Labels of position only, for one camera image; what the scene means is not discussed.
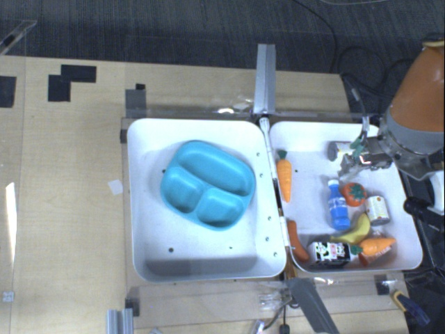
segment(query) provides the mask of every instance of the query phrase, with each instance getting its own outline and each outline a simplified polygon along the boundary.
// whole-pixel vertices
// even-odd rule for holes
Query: orange carrot
[[[291,201],[292,165],[291,162],[286,159],[286,155],[286,151],[278,151],[280,160],[277,162],[277,175],[281,194],[284,200],[289,203]]]
[[[289,232],[289,239],[291,240],[292,253],[300,262],[309,260],[309,254],[306,249],[302,247],[297,234],[297,223],[293,220],[287,221],[287,231]]]
[[[363,249],[363,255],[374,256],[395,242],[396,240],[393,237],[376,237],[363,240],[359,246]]]

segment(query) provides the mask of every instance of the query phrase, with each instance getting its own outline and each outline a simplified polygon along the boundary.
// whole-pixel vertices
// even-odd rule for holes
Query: white tray
[[[357,124],[324,122],[278,122],[270,130],[274,150],[286,150],[286,158],[298,171],[293,174],[291,202],[283,202],[283,211],[285,217],[297,223],[298,236],[304,247],[323,235],[335,232],[328,223],[330,190],[327,181],[338,177],[341,157],[334,162],[329,161],[327,145],[330,141],[353,141],[360,130],[361,125]],[[371,127],[369,135],[375,136],[377,130]],[[418,267],[423,257],[422,247],[412,217],[403,210],[405,193],[396,167],[364,170],[352,181],[362,184],[369,196],[385,198],[391,221],[373,229],[396,238],[397,242],[390,253],[366,268],[356,262],[333,271],[396,271]],[[351,223],[363,212],[364,206],[349,207]],[[298,265],[308,272],[320,271],[305,264]]]
[[[209,142],[255,174],[256,189],[240,221],[215,231],[168,209],[163,170],[187,141]],[[152,282],[268,278],[286,262],[273,183],[261,130],[249,122],[141,119],[128,134],[133,264]]]

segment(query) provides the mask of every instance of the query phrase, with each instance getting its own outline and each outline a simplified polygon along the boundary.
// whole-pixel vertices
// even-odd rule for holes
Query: tin can
[[[327,158],[330,161],[335,161],[346,153],[351,153],[350,142],[332,141],[327,146]]]
[[[366,213],[372,226],[389,223],[389,214],[385,199],[380,196],[369,197],[365,200]]]

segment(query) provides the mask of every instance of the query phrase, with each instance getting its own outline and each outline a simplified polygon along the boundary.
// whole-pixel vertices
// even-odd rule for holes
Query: black and white can
[[[381,196],[369,197],[364,202],[366,213],[372,226],[384,225],[389,223],[389,214],[387,203]]]

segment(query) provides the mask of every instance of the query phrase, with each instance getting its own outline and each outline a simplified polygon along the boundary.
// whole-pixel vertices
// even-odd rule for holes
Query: white bottle cap
[[[338,185],[339,184],[339,180],[330,180],[329,182],[327,182],[327,186],[332,186],[332,185]]]

